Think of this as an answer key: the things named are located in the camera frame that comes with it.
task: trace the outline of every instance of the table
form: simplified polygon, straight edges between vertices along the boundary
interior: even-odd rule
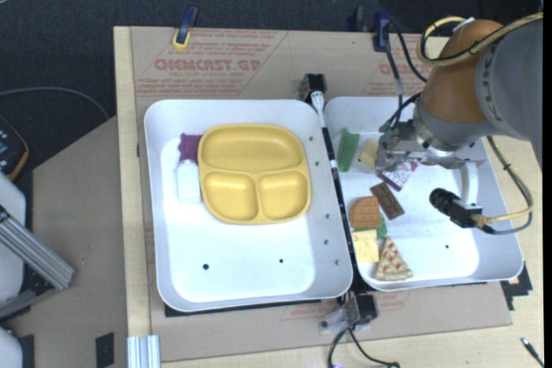
[[[286,33],[286,45],[293,53],[292,65],[309,66],[312,62],[316,72],[321,66],[328,67],[328,48],[337,45],[336,57],[343,54],[340,42],[347,41],[350,54],[347,64],[340,64],[343,75],[348,71],[362,69],[367,58],[373,54],[366,51],[371,35],[359,33]],[[317,41],[320,53],[312,52],[312,43]],[[136,156],[138,127],[141,122],[136,116],[135,73],[132,44],[132,28],[115,27],[117,121],[122,190],[122,224],[127,291],[127,321],[130,336],[145,337],[152,333],[147,286],[147,262],[144,247],[145,237],[142,212],[142,187],[140,160]],[[479,330],[467,330],[445,334],[427,334],[385,340],[371,340],[365,343],[367,352],[377,359],[397,360],[402,366],[423,367],[428,364],[447,367],[469,366],[531,366],[535,364],[520,342],[526,337],[543,357],[543,225],[542,225],[542,172],[540,171],[530,145],[519,140],[498,137],[499,144],[508,159],[515,165],[520,176],[529,185],[535,198],[535,218],[531,228],[518,235],[529,269],[533,290],[529,296],[514,300],[515,310],[511,312],[513,324]],[[493,161],[498,170],[498,161]],[[523,199],[505,173],[497,176],[500,188],[510,210],[523,206]],[[478,299],[467,299],[476,303]],[[163,363],[164,367],[257,367],[257,366],[325,366],[328,347],[308,346],[271,352],[182,360]],[[354,347],[343,343],[336,348],[334,361],[344,366],[369,366]]]

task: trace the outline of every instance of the toy pizza slice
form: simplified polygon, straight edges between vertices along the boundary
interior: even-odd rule
[[[402,281],[412,278],[412,270],[401,258],[395,241],[390,236],[386,236],[381,250],[378,267],[376,268],[376,278],[381,281]]]

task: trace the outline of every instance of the toy bread slice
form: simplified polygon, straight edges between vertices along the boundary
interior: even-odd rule
[[[403,261],[390,236],[386,236],[376,269],[376,278],[381,281],[402,281],[412,278],[412,271]]]

